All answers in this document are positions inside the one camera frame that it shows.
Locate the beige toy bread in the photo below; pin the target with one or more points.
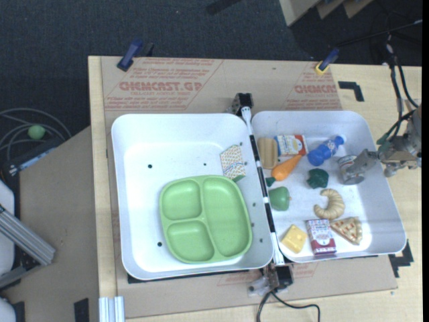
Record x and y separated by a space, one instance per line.
267 153

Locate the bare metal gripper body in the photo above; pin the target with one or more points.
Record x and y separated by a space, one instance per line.
403 154

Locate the small silver can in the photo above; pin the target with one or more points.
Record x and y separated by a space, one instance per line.
345 163

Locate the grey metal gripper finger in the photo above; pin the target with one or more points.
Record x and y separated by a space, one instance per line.
392 169
363 161

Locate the thin black and white rod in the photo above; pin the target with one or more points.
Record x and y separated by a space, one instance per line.
258 166

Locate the white orange patterned carton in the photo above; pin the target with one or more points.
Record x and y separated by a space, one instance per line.
233 161

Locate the green divided plate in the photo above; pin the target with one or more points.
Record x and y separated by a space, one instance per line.
221 213

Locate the blue plastic bottle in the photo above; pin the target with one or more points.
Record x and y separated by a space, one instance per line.
321 153

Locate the yellow toy cheese wedge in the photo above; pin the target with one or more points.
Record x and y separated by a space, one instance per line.
294 239

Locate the toy pizza slice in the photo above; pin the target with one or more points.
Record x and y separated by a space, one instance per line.
350 230

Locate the orange toy carrot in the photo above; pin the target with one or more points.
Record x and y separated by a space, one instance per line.
285 170

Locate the white plastic tray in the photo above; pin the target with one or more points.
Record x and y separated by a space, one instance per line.
140 196
375 213

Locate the brown cardboard board red print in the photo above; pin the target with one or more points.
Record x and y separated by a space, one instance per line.
201 79

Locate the green ball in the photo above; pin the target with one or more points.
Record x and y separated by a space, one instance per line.
36 132

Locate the green toy pepper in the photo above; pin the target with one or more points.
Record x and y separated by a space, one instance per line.
279 198

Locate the beige toy croissant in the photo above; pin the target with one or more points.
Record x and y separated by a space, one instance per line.
335 203

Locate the red and white carton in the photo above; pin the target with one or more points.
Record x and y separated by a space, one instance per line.
320 237

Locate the orange and white carton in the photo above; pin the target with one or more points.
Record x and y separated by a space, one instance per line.
291 145

